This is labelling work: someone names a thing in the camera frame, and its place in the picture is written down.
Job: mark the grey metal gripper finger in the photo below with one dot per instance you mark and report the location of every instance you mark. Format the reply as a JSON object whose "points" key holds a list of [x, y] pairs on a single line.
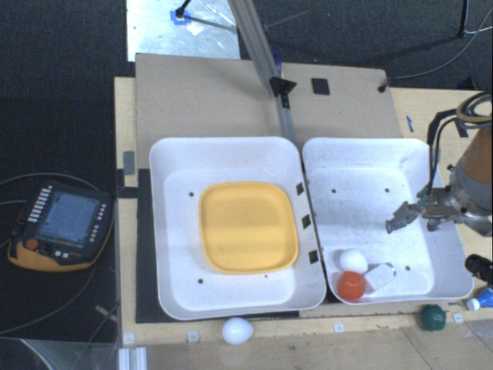
{"points": [[400, 216], [434, 224]]}

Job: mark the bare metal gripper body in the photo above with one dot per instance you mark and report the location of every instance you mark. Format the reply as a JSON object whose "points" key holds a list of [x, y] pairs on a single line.
{"points": [[448, 206]]}

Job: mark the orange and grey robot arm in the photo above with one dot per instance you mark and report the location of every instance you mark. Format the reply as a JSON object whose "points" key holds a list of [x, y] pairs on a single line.
{"points": [[477, 156]]}

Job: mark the white plastic tray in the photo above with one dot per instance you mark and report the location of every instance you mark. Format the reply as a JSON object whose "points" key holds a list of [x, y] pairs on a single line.
{"points": [[366, 164], [185, 276]]}

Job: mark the white egg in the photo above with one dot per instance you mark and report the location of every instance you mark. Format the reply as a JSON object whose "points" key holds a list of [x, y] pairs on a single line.
{"points": [[237, 330], [352, 260]]}

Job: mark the red egg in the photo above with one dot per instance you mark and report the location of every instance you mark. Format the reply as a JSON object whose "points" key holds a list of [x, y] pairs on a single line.
{"points": [[350, 285]]}

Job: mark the blue and white bottle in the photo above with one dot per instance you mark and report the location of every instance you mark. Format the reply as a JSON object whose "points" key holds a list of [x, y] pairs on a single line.
{"points": [[483, 299]]}

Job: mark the thin black rod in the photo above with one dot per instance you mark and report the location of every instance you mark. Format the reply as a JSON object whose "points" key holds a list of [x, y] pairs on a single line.
{"points": [[310, 214]]}

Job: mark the dark green broccoli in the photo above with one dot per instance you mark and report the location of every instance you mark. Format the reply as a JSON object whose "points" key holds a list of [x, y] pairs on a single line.
{"points": [[433, 317]]}

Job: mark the yellow plate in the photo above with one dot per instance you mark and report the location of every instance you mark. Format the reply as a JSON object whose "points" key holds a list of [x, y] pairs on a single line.
{"points": [[248, 227]]}

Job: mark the brown cardboard board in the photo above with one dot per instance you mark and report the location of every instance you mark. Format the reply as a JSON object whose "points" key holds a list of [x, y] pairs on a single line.
{"points": [[208, 98]]}

